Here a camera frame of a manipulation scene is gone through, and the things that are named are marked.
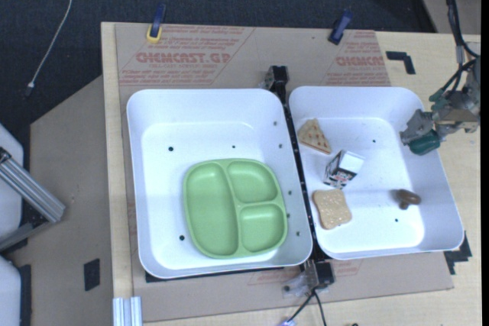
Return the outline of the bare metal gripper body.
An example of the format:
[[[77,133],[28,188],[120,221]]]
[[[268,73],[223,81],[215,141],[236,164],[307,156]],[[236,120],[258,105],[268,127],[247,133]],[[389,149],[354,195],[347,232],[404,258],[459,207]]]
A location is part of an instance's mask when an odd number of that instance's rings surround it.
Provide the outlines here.
[[[432,120],[460,121],[460,129],[473,133],[481,122],[481,71],[479,66],[470,66],[465,84],[460,90],[439,90],[431,96]]]

